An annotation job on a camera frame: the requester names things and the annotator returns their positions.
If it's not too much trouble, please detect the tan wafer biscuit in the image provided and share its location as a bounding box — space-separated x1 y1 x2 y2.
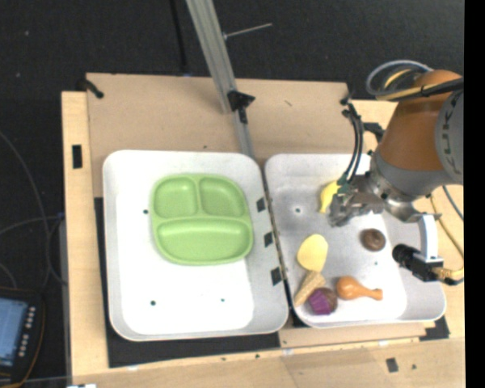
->
293 271 327 308

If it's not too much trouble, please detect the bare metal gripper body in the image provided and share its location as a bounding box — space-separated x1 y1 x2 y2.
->
338 175 424 223

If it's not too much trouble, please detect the green divided plate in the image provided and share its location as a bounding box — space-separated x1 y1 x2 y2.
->
149 173 255 267

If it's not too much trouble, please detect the brown cardboard board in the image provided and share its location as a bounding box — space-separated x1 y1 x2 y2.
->
84 72 437 349

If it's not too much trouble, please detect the orange chicken drumstick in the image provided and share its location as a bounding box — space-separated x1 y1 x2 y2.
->
335 275 385 302

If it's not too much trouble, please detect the yellow potato crisp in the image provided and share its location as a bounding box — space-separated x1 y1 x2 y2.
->
296 233 330 274

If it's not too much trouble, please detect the yellow banana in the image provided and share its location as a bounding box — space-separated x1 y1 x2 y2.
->
318 179 343 215

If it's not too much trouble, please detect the white plastic tray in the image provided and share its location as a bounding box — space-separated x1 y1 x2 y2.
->
263 153 448 330
102 149 290 343

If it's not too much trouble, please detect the purple cupcake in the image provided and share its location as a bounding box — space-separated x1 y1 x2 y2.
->
307 287 340 316

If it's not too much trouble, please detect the black cylinder on white bracket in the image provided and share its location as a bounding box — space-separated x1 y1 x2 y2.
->
391 213 446 283

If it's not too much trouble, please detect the brown chocolate doughnut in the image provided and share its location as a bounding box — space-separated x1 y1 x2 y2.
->
360 228 387 253

